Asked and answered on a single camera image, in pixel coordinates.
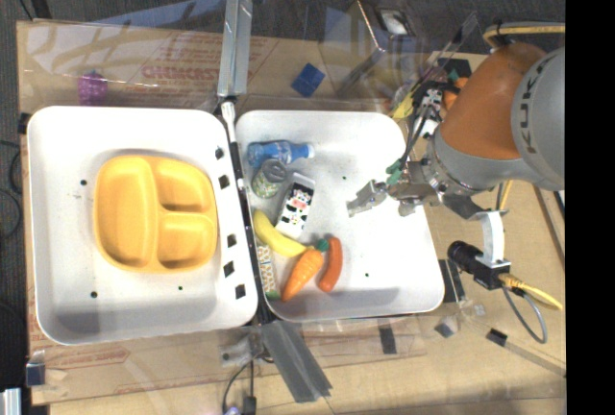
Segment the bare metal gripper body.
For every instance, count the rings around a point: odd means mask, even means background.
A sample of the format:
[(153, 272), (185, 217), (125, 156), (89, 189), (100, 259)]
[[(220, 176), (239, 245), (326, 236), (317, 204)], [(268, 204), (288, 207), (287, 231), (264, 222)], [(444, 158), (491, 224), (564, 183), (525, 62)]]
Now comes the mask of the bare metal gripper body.
[(444, 204), (442, 183), (433, 178), (428, 159), (396, 160), (386, 168), (386, 174), (387, 194), (398, 202), (398, 206), (403, 199), (420, 200), (428, 206)]

